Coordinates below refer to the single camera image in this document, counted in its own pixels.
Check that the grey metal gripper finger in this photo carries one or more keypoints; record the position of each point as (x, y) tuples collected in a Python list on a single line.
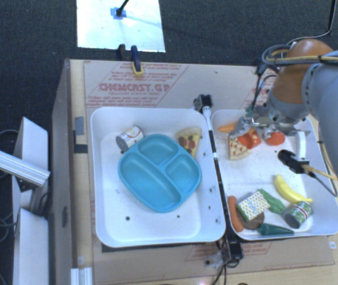
[(267, 133), (237, 128)]

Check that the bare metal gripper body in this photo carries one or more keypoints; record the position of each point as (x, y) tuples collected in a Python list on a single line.
[(268, 120)]

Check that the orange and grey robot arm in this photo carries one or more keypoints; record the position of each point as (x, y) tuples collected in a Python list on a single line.
[(329, 93)]

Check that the orange-red toy tomato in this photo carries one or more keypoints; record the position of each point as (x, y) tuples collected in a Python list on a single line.
[(275, 139)]

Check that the orange toy carrot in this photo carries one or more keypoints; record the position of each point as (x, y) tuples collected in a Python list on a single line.
[(226, 127)]

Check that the toy pizza slice, red lattice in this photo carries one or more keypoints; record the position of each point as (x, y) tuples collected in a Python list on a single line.
[(236, 150)]

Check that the thin black and white rod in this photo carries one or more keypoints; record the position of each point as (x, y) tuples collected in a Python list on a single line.
[(216, 162)]

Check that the white plastic tray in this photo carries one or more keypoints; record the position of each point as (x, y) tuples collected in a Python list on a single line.
[(258, 177), (145, 224)]

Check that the toy pepperoni pizza slice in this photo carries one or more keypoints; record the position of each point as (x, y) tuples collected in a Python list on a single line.
[(191, 141)]

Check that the yellow banana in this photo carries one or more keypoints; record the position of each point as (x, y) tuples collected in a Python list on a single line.
[(287, 190)]

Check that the light green toy vegetable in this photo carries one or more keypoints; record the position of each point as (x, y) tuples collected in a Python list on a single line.
[(274, 203)]

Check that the orange toy sausage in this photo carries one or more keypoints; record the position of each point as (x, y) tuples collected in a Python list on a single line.
[(234, 214)]

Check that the green and white can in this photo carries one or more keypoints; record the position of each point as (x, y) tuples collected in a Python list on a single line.
[(299, 215)]

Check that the brown round biscuit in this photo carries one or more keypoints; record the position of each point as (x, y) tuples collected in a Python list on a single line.
[(256, 223)]

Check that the dark green toy pepper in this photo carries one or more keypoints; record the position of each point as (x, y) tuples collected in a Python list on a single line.
[(274, 229)]

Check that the blue divided plate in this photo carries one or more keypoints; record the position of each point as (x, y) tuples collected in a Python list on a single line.
[(154, 177)]

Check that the brown cardboard board, red print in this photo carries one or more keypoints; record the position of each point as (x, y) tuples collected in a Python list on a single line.
[(145, 82)]

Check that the white and orange can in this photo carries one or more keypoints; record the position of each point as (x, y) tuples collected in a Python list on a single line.
[(130, 136)]

